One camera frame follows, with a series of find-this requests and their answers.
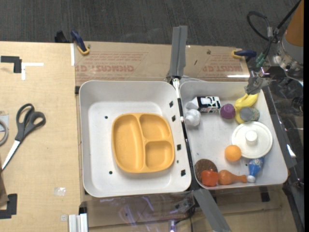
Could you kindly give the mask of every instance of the white lid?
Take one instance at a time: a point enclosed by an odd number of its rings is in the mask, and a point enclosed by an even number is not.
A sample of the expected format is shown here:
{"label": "white lid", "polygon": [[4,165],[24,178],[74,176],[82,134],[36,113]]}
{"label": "white lid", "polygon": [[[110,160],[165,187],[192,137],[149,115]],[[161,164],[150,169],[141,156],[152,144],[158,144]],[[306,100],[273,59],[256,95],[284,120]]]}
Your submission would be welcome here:
{"label": "white lid", "polygon": [[249,159],[259,158],[270,151],[272,135],[269,128],[260,122],[245,122],[234,130],[232,144],[241,149],[243,157]]}

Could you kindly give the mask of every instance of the cardboard sheet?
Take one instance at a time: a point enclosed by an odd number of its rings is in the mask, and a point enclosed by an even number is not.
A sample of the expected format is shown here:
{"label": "cardboard sheet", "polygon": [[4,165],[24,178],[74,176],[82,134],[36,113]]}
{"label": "cardboard sheet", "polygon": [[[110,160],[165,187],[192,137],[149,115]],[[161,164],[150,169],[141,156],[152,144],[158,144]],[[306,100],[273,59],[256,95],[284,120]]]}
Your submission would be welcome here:
{"label": "cardboard sheet", "polygon": [[[85,42],[90,53],[83,56],[75,46],[76,85],[89,80],[161,81],[168,76],[171,45]],[[235,59],[234,47],[186,46],[184,75],[201,80],[246,81],[245,58]]]}

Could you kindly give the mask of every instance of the gray carpet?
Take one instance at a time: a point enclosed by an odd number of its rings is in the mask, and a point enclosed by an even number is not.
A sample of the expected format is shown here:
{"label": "gray carpet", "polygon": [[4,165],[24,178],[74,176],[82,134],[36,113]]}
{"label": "gray carpet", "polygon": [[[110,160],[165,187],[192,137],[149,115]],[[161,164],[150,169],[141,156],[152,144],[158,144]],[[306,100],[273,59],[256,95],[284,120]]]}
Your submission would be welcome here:
{"label": "gray carpet", "polygon": [[[187,25],[188,44],[260,52],[266,41],[250,28],[247,13],[258,11],[276,27],[298,1],[0,0],[0,41],[53,42],[59,30],[71,40],[75,29],[85,41],[171,44],[172,28]],[[262,19],[252,21],[267,33]]]}

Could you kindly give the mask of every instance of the black cable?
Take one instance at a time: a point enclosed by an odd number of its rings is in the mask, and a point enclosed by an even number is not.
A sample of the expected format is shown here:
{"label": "black cable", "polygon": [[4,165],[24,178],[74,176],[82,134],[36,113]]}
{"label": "black cable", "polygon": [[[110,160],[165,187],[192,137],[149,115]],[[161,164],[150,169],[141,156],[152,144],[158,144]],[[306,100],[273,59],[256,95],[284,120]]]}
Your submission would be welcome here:
{"label": "black cable", "polygon": [[269,54],[271,43],[273,42],[273,40],[274,40],[276,37],[277,37],[277,34],[274,34],[272,37],[269,38],[268,46],[267,46],[267,48],[266,48],[266,49],[264,50],[264,52],[263,52],[263,54],[264,54],[265,57]]}
{"label": "black cable", "polygon": [[297,9],[299,6],[300,2],[302,0],[299,0],[297,4],[290,10],[290,12],[285,16],[285,18],[279,23],[279,25],[276,27],[277,29],[280,29],[282,25],[285,23],[285,21],[291,16],[291,14]]}
{"label": "black cable", "polygon": [[268,21],[267,17],[264,16],[264,15],[262,15],[261,13],[259,13],[259,12],[257,12],[257,11],[249,11],[249,13],[247,14],[247,21],[248,21],[250,27],[253,29],[253,31],[254,31],[257,35],[259,35],[261,38],[263,38],[264,40],[267,40],[267,41],[268,41],[268,40],[269,40],[268,37],[265,37],[264,35],[262,35],[262,34],[254,27],[254,25],[252,24],[251,19],[250,19],[250,16],[252,16],[252,15],[255,15],[255,16],[257,16],[257,17],[260,17],[260,18],[264,19],[265,22],[266,22],[266,24],[267,24],[267,27],[270,27],[269,21]]}

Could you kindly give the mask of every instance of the yellow divided plate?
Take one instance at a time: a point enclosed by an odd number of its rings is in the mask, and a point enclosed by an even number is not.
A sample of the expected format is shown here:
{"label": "yellow divided plate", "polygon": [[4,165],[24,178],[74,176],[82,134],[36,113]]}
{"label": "yellow divided plate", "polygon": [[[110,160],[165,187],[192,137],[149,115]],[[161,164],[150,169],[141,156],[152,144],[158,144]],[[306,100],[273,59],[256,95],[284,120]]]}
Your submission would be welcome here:
{"label": "yellow divided plate", "polygon": [[118,166],[130,173],[161,171],[175,158],[168,122],[152,113],[117,117],[112,124],[112,150]]}

